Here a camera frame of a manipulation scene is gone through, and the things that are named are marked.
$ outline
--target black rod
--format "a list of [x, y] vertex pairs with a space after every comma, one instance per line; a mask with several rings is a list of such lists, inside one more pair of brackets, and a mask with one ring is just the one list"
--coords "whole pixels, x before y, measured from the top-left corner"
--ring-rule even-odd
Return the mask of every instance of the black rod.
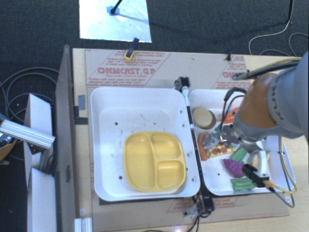
[[115, 7], [113, 7], [113, 8], [111, 9], [111, 14], [112, 14], [112, 15], [115, 14], [116, 9], [118, 8], [118, 6], [119, 6], [119, 4], [120, 4], [121, 2], [122, 2], [122, 0], [119, 0], [119, 1], [117, 2], [117, 4], [115, 5]]
[[290, 8], [289, 8], [289, 16], [288, 16], [288, 21], [289, 21], [289, 20], [291, 20], [293, 3], [294, 3], [294, 0], [290, 0]]

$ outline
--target yellow plate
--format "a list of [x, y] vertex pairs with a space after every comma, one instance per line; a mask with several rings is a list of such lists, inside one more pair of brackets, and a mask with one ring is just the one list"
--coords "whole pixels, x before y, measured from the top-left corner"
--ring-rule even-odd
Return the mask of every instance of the yellow plate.
[[133, 133], [126, 138], [123, 153], [126, 178], [138, 191], [169, 191], [185, 181], [183, 149], [170, 133]]

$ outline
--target sausage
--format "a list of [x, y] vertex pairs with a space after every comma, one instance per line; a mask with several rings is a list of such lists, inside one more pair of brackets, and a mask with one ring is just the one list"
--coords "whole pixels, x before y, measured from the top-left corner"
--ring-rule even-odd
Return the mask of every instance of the sausage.
[[208, 159], [206, 151], [204, 150], [204, 140], [206, 135], [204, 133], [200, 133], [197, 137], [197, 146], [199, 151], [199, 156], [201, 157], [202, 161], [206, 161]]

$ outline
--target table surface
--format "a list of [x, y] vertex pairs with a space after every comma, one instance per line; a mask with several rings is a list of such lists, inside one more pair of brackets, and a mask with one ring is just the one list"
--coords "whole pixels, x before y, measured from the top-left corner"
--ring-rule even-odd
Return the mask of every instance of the table surface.
[[[268, 56], [244, 56], [246, 67], [248, 70], [259, 68], [263, 65], [281, 60], [285, 57], [268, 57]], [[74, 49], [73, 51], [73, 79], [74, 79], [74, 102], [77, 104], [78, 95], [84, 94], [86, 89], [86, 70], [85, 70], [85, 49]], [[78, 166], [77, 182], [79, 206], [86, 209], [87, 217], [91, 217], [91, 190], [89, 187], [90, 168], [89, 168], [89, 152], [78, 150], [88, 147], [88, 126], [76, 126], [76, 163]], [[286, 149], [289, 153], [289, 158], [295, 174], [296, 185], [298, 188], [297, 194], [294, 195], [295, 208], [288, 208], [289, 216], [287, 217], [270, 217], [250, 220], [225, 221], [215, 223], [201, 223], [198, 231], [227, 231], [227, 232], [290, 232], [290, 231], [306, 231], [309, 227], [309, 163], [308, 163], [308, 143], [305, 137], [297, 139], [284, 139]], [[187, 231], [190, 226], [177, 227], [161, 227], [157, 230], [165, 232]], [[146, 229], [130, 230], [131, 232], [142, 232]]]

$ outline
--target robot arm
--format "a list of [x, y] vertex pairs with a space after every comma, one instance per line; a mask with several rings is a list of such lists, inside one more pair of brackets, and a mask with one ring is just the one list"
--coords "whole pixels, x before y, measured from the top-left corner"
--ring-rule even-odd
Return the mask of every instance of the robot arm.
[[234, 129], [248, 141], [305, 135], [308, 142], [308, 52], [297, 66], [256, 78], [235, 115]]

